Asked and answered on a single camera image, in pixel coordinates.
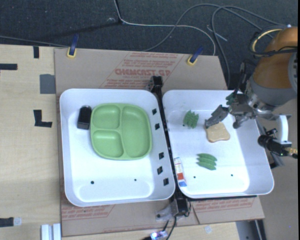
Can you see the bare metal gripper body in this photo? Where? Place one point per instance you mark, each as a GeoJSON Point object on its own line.
{"type": "Point", "coordinates": [245, 106]}

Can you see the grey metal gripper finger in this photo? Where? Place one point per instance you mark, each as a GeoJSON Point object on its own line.
{"type": "Point", "coordinates": [238, 122]}
{"type": "Point", "coordinates": [216, 116]}

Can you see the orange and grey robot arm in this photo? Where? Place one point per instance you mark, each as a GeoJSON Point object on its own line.
{"type": "Point", "coordinates": [275, 66]}

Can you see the tan toy bread slice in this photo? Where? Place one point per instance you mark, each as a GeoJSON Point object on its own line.
{"type": "Point", "coordinates": [218, 133]}

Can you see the green toy pea pods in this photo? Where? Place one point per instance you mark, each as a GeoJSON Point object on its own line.
{"type": "Point", "coordinates": [207, 161]}

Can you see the thin black rod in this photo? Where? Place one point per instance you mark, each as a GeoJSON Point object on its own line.
{"type": "Point", "coordinates": [166, 134]}

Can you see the white plastic tray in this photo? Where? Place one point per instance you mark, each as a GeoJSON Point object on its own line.
{"type": "Point", "coordinates": [115, 179]}
{"type": "Point", "coordinates": [227, 181]}

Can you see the white red blue carton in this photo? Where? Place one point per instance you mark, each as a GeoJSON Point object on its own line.
{"type": "Point", "coordinates": [180, 171]}

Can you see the green divided plate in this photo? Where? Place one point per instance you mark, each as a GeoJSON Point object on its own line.
{"type": "Point", "coordinates": [120, 131]}

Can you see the brown cardboard board red print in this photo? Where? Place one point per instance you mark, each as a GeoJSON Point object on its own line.
{"type": "Point", "coordinates": [110, 69]}

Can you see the black bottle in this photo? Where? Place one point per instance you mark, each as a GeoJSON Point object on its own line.
{"type": "Point", "coordinates": [84, 117]}

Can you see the black cylinder on white bracket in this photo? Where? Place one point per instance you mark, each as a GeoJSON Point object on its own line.
{"type": "Point", "coordinates": [277, 136]}

